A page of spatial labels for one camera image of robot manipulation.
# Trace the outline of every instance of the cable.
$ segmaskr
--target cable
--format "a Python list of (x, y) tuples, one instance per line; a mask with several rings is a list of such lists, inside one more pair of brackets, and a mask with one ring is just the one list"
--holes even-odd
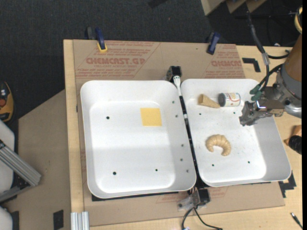
[(301, 229), (303, 229), (302, 224), (299, 222), (299, 220), (297, 219), (296, 215), (291, 213), (291, 216), (293, 217), (293, 219), (296, 221), (296, 223), (301, 227)]
[(286, 54), (286, 55), (284, 55), (284, 56), (270, 56), (270, 55), (268, 55), (268, 57), (270, 58), (270, 59), (284, 59), (284, 58), (287, 58), (288, 56), (289, 56), (289, 54), (290, 54), (290, 51), (289, 50), (285, 50), (288, 54)]
[(258, 50), (261, 52), (262, 56), (263, 56), (263, 60), (264, 60), (264, 63), (266, 65), (266, 77), (265, 77), (265, 82), (264, 82), (264, 85), (263, 87), (261, 88), (260, 91), (262, 91), (268, 84), (268, 81), (269, 81), (269, 71), (270, 71), (270, 67), (269, 67), (269, 62), (268, 62), (268, 59), (266, 59), (267, 57), (267, 53), (265, 52), (260, 40), (258, 39), (257, 35), (256, 35), (256, 30), (255, 30), (255, 27), (251, 21), (251, 16), (250, 16), (250, 12), (247, 11), (247, 17), (248, 17), (248, 25), (250, 27), (250, 32), (251, 32), (251, 35), (254, 39), (254, 42), (258, 48)]
[(182, 229), (182, 230), (185, 230), (185, 229), (186, 229), (186, 228), (184, 227), (184, 222), (185, 222), (187, 216), (189, 215), (189, 213), (190, 213), (192, 210), (195, 211), (195, 213), (196, 213), (196, 215), (198, 216), (199, 220), (200, 220), (205, 226), (207, 226), (207, 227), (209, 227), (209, 228), (216, 229), (216, 230), (223, 230), (222, 228), (215, 227), (215, 226), (211, 226), (211, 225), (208, 225), (207, 223), (205, 223), (205, 222), (201, 219), (201, 217), (199, 216), (199, 214), (198, 214), (198, 212), (197, 212), (197, 210), (196, 210), (195, 207), (189, 209), (189, 210), (185, 213), (185, 215), (183, 216), (183, 219), (182, 219), (182, 222), (181, 222), (181, 229)]
[(195, 211), (196, 215), (198, 216), (198, 218), (201, 220), (201, 222), (202, 222), (205, 226), (207, 226), (207, 227), (209, 227), (209, 228), (214, 228), (214, 229), (217, 229), (217, 230), (223, 230), (222, 228), (219, 228), (219, 227), (215, 227), (215, 226), (211, 226), (211, 225), (206, 224), (206, 223), (201, 219), (201, 217), (199, 216), (199, 214), (198, 214), (196, 208), (194, 208), (194, 211)]
[[(280, 68), (282, 67), (282, 64), (274, 67), (272, 70), (270, 70), (269, 72), (269, 76), (272, 75), (272, 73), (277, 72)], [(259, 83), (260, 85), (262, 85), (265, 81), (265, 78), (261, 80), (261, 82)]]
[(185, 229), (186, 229), (186, 228), (184, 227), (184, 222), (185, 222), (187, 216), (189, 215), (189, 213), (190, 213), (192, 210), (193, 210), (193, 208), (192, 208), (192, 209), (189, 209), (189, 210), (184, 214), (183, 219), (182, 219), (182, 222), (181, 222), (181, 229), (182, 229), (182, 230), (185, 230)]

